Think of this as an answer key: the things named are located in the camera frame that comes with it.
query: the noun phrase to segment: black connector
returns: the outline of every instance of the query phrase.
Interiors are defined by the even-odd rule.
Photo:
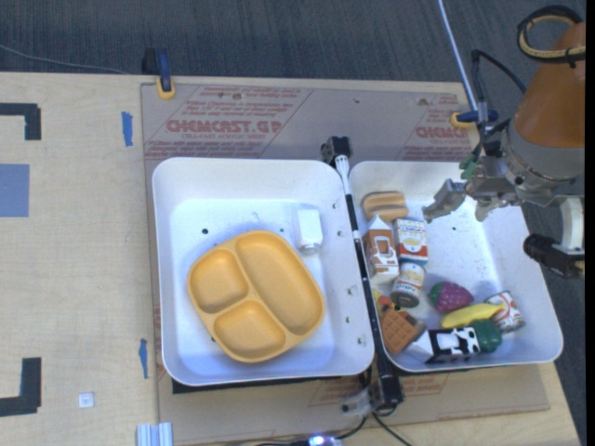
[[[585,272],[585,253],[565,253],[558,249],[556,240],[540,234],[529,235],[522,249],[544,267],[564,278],[578,278]]]
[[[336,168],[336,157],[339,155],[345,155],[348,159],[351,157],[350,139],[348,137],[332,136],[321,146],[320,153],[323,157],[323,162]]]

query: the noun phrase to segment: small white square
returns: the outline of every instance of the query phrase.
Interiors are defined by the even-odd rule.
[[[78,406],[79,408],[91,408],[95,406],[95,393],[93,393],[92,391],[79,393]]]

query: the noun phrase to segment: blue square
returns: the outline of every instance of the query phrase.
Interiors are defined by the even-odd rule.
[[[0,164],[0,216],[29,216],[27,164]]]

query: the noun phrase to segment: brown waffle toy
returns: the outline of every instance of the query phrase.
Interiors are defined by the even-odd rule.
[[[386,308],[381,313],[380,331],[384,346],[391,355],[396,355],[410,342],[416,340],[426,329],[422,321],[418,321],[404,310]]]

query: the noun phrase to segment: toy milk carton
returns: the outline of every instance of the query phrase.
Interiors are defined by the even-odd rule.
[[[426,225],[423,221],[398,218],[394,222],[394,238],[400,261],[413,261],[421,265],[428,262]]]
[[[390,225],[375,215],[362,238],[370,282],[391,282],[399,275],[399,260]]]

